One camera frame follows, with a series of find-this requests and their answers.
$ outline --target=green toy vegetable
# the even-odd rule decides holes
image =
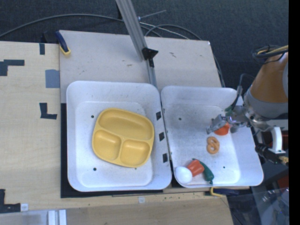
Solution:
[[[200,160],[198,160],[198,161],[204,167],[203,174],[204,174],[205,181],[209,181],[210,184],[212,184],[212,180],[215,178],[214,174],[212,173],[212,171],[208,168],[208,166],[205,163],[201,162]]]

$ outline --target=dark background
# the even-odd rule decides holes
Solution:
[[[142,18],[141,22],[178,25],[194,32],[202,40],[210,41],[226,87],[236,89],[242,73],[257,74],[260,65],[252,58],[254,49],[288,44],[289,0],[132,0],[132,3],[140,17],[166,10]],[[56,30],[128,33],[121,22],[76,16],[38,22],[1,36],[44,17],[78,13],[118,18],[114,0],[0,0],[0,40],[41,42],[43,32]],[[166,29],[197,39],[181,29]],[[180,38],[167,32],[160,34]],[[249,78],[243,81],[244,90],[251,82]]]

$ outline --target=yellow divided tray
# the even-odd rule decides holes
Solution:
[[[153,142],[152,122],[119,108],[105,109],[99,114],[92,137],[93,151],[100,159],[125,167],[144,165]]]

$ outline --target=black clamp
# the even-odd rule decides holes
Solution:
[[[20,212],[21,204],[5,204],[4,203],[5,189],[0,189],[0,213]]]
[[[153,62],[153,58],[155,57],[155,55],[158,53],[157,50],[153,50],[147,47],[144,47],[142,49],[142,54],[145,58],[145,60],[149,61],[149,66],[154,68],[154,62]]]

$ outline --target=egg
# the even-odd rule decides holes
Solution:
[[[186,167],[177,167],[175,169],[175,177],[181,184],[187,184],[192,181],[192,172]]]

